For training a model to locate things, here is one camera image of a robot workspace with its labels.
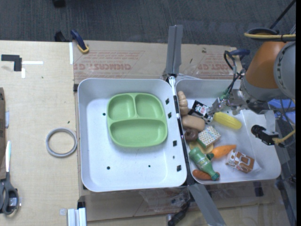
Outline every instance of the white ring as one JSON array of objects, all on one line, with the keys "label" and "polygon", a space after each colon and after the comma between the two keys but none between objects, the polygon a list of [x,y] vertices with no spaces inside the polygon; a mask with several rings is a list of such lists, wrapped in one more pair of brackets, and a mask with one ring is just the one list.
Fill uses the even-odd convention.
[{"label": "white ring", "polygon": [[[50,140],[51,136],[52,136],[53,134],[57,133],[57,132],[66,132],[66,133],[68,133],[70,136],[72,136],[72,138],[73,138],[73,140],[74,140],[74,146],[73,146],[73,148],[72,148],[69,152],[67,152],[67,153],[56,153],[56,152],[54,152],[54,151],[50,148],[50,146],[49,146],[49,140]],[[50,131],[50,132],[48,133],[47,137],[46,137],[46,148],[47,148],[48,152],[49,152],[52,156],[55,156],[55,157],[66,157],[66,156],[69,156],[70,154],[72,154],[72,153],[75,151],[76,147],[77,147],[77,139],[76,139],[76,135],[75,135],[75,133],[74,133],[73,131],[71,131],[71,130],[68,129],[68,128],[63,128],[63,127],[56,128],[56,129]]]}]

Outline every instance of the chocolate donut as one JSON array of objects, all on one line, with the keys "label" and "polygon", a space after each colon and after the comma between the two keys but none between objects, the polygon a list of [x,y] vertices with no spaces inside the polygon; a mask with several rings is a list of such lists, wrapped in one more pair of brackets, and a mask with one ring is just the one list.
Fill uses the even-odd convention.
[{"label": "chocolate donut", "polygon": [[185,140],[187,142],[195,141],[198,138],[198,130],[188,128],[188,129],[186,129],[184,136],[185,136]]}]

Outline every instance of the wooden table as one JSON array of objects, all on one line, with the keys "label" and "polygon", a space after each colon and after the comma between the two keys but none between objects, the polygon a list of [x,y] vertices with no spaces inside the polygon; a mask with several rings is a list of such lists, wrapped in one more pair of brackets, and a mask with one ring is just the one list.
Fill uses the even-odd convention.
[{"label": "wooden table", "polygon": [[[1,214],[0,225],[65,226],[67,210],[76,209],[79,199],[77,153],[65,158],[51,156],[45,139],[58,127],[76,131],[70,43],[2,40],[0,52],[19,55],[28,63],[23,65],[25,76],[22,76],[14,71],[13,62],[0,61],[0,87],[4,88],[9,111],[11,183],[18,189],[22,203],[10,217]],[[50,144],[55,151],[64,153],[72,148],[72,139],[57,133],[51,137]],[[270,189],[274,199],[269,204],[220,209],[227,225],[288,225],[280,192],[273,184]],[[206,225],[200,212],[187,215],[179,226]],[[134,224],[164,226],[166,216],[88,222],[94,226]]]}]

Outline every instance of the orange carrot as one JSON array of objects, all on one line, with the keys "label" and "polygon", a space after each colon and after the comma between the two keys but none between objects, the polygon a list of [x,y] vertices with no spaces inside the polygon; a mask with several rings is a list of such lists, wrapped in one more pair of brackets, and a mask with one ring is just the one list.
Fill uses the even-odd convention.
[{"label": "orange carrot", "polygon": [[222,156],[227,155],[232,149],[235,149],[236,145],[221,145],[213,148],[211,153],[214,155],[214,158],[221,158]]},{"label": "orange carrot", "polygon": [[204,171],[200,171],[198,169],[193,170],[192,174],[196,179],[199,179],[199,180],[212,180],[211,176],[208,173],[206,173]]}]

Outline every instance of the green divided plate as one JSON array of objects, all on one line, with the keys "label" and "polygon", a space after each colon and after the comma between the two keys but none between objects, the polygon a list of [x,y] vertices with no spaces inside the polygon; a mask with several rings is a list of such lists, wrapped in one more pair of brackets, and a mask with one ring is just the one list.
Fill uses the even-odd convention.
[{"label": "green divided plate", "polygon": [[153,146],[167,137],[163,105],[148,93],[113,96],[107,105],[107,124],[110,137],[120,146]]}]

